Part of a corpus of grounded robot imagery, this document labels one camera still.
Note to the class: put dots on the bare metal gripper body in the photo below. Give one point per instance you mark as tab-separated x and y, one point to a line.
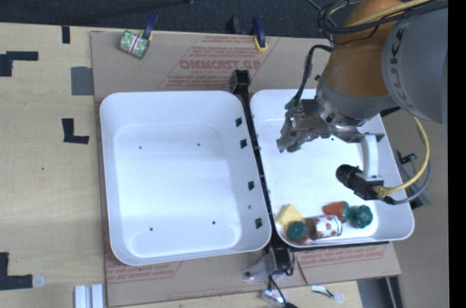
313	119

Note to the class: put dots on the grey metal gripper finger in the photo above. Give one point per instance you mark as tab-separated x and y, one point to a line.
284	141
298	143

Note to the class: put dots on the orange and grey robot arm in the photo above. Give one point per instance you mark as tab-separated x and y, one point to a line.
364	59

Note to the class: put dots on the white plastic tray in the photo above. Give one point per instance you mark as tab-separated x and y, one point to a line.
174	182
309	182

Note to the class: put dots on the yellow cheese wedge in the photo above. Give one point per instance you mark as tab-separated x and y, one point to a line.
288	215

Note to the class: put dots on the orange carrot with green top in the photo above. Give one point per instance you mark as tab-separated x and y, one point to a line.
335	209

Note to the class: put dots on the white can with red print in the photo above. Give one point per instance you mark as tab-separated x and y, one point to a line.
327	226

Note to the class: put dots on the orange tomato with green top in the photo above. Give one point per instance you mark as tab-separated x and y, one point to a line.
297	232

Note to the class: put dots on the green round vegetable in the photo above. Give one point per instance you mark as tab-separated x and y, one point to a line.
361	216

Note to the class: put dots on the brown cardboard board red print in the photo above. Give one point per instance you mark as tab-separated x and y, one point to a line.
204	59

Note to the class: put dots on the green and white can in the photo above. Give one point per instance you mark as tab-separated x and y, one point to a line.
133	43

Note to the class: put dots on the black cylinder on white bracket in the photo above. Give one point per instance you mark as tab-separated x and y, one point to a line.
358	181

